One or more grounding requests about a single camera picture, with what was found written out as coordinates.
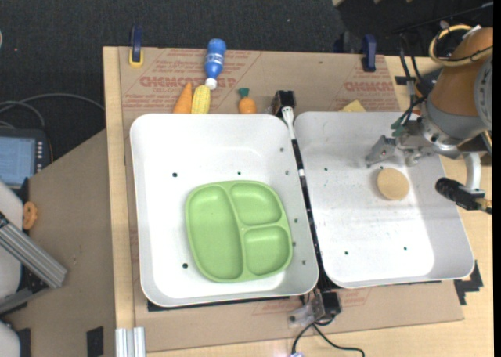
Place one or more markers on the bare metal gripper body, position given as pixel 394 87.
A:
pixel 415 140

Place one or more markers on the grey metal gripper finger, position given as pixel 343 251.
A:
pixel 381 152
pixel 414 157

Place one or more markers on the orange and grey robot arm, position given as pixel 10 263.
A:
pixel 454 85

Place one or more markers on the tan round biscuit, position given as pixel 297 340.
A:
pixel 393 184

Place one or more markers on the yellow cheese wedge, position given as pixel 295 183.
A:
pixel 353 107

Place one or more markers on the white plastic tray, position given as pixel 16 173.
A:
pixel 219 144
pixel 364 230

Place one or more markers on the thin black and white rod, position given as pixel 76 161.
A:
pixel 299 159

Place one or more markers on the brown cardboard board, red print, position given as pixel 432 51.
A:
pixel 297 73

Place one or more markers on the orange carrot with green top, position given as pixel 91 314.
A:
pixel 247 105

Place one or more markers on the green divided plate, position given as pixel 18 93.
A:
pixel 215 230

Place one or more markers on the yellow corn cob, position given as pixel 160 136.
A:
pixel 200 100

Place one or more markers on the blue bottle with white cap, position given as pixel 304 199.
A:
pixel 214 60

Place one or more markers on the plain orange carrot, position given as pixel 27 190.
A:
pixel 184 103

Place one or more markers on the orange pretzel toy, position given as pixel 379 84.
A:
pixel 29 214

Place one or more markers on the black cylinder on white bracket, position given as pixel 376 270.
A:
pixel 456 191

